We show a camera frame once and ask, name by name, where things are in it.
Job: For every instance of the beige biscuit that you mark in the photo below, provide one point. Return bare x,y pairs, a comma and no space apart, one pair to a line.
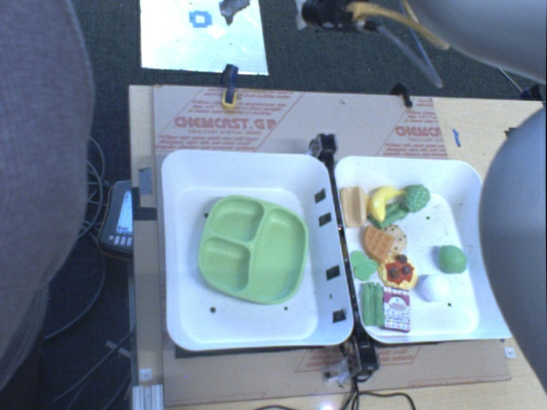
399,237

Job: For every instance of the green divided plate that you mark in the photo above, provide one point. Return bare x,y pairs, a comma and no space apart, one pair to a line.
252,250

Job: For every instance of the green lime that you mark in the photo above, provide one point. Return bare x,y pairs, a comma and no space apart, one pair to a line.
453,259

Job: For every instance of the green broccoli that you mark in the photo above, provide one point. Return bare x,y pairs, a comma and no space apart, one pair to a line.
416,198

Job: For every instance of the red and white carton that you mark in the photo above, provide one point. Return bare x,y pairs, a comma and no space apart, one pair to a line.
396,310

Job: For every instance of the white plastic tray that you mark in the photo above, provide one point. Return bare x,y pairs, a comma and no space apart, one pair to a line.
184,314
453,314

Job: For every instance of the yellow banana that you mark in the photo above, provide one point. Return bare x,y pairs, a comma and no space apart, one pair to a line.
379,201

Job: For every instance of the green lettuce leaf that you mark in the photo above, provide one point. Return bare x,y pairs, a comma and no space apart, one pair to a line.
363,266

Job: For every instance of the white egg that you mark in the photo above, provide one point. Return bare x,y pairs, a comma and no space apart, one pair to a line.
433,288

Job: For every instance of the person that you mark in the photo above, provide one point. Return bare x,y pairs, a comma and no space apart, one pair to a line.
34,143

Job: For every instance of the thin black rod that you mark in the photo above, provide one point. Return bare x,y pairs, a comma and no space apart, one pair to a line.
337,203

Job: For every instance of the orange bread bun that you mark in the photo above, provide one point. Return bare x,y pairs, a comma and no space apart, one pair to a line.
353,206

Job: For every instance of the yellow pizza with red topping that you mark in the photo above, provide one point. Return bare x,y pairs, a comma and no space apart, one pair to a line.
397,271

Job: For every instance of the brown cardboard board red print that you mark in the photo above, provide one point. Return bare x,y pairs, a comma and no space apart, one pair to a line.
342,113

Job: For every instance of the green asparagus bundle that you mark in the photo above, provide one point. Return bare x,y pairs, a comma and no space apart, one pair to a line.
372,306

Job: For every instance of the black cylinder on white bracket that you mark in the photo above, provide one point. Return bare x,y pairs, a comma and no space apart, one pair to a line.
325,11

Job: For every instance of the orange waffle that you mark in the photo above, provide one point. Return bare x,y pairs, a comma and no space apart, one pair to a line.
377,242

